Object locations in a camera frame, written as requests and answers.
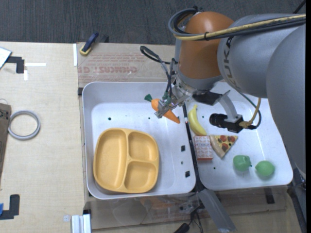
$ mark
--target toy pizza slice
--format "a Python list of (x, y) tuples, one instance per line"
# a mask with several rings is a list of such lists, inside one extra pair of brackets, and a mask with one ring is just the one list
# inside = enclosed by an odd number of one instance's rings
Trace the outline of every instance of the toy pizza slice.
[(209, 136), (210, 143), (220, 158), (223, 158), (225, 154), (230, 150), (233, 144), (238, 139), (237, 135), (213, 135)]

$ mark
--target tape roll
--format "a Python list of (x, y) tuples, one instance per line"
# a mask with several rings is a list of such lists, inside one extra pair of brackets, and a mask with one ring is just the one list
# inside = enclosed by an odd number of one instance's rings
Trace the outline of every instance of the tape roll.
[[(12, 131), (11, 123), (12, 123), (13, 119), (19, 115), (29, 115), (29, 116), (32, 116), (36, 120), (37, 128), (35, 129), (35, 131), (33, 133), (31, 133), (29, 135), (18, 135)], [(29, 139), (34, 138), (39, 133), (40, 126), (41, 126), (41, 123), (40, 123), (39, 117), (34, 112), (28, 111), (28, 110), (23, 110), (23, 111), (17, 111), (11, 115), (8, 131), (9, 131), (10, 135), (17, 140), (29, 140)]]

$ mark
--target small carton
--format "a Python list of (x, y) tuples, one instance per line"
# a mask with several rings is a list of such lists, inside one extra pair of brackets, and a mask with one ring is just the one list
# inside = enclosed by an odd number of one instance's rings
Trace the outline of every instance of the small carton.
[(209, 136), (198, 136), (193, 138), (197, 160), (212, 160), (213, 148), (210, 144)]

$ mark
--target white paper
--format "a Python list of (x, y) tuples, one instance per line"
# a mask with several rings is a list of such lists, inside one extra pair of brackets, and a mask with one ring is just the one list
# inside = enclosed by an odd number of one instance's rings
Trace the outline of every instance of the white paper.
[(11, 51), (0, 47), (0, 70), (4, 65), (4, 63), (6, 62), (7, 58), (10, 56), (10, 54)]

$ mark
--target toy banana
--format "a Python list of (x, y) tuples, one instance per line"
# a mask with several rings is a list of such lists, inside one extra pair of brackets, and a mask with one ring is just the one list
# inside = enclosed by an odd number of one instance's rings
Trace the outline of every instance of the toy banana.
[(201, 135), (201, 136), (207, 135), (205, 129), (202, 127), (202, 125), (198, 121), (198, 116), (196, 113), (197, 107), (198, 105), (195, 104), (188, 113), (189, 126), (196, 135)]

